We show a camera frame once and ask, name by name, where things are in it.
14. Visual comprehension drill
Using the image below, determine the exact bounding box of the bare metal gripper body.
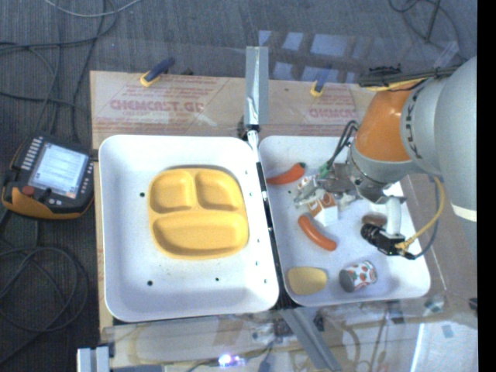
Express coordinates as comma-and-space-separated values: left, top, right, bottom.
319, 162, 390, 205

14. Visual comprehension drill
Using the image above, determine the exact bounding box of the white and orange carton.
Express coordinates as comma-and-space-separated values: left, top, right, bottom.
307, 191, 341, 226

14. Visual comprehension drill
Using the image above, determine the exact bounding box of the orange carrot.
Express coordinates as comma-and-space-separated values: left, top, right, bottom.
265, 162, 307, 187

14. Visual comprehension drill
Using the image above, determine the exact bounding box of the brown biscuit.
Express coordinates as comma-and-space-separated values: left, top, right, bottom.
361, 212, 388, 228

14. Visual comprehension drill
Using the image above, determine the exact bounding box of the orange sausage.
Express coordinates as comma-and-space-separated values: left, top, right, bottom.
297, 214, 339, 253

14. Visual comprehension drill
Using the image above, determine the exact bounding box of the white plastic tray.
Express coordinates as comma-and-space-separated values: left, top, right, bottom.
98, 133, 281, 323
257, 135, 432, 308

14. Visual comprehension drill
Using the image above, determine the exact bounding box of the white can with red print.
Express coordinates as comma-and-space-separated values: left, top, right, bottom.
338, 260, 378, 294

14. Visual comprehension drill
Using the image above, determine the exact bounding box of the yellow bread slice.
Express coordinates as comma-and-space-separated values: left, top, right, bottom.
286, 266, 329, 297

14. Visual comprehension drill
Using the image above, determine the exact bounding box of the yellow divided plate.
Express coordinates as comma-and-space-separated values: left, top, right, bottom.
146, 167, 250, 261

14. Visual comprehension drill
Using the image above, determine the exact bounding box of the brown cardboard board red print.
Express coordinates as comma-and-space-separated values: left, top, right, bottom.
89, 70, 441, 339

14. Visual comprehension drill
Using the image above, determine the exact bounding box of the black cylinder on white bracket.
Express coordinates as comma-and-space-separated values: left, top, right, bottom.
360, 195, 406, 257

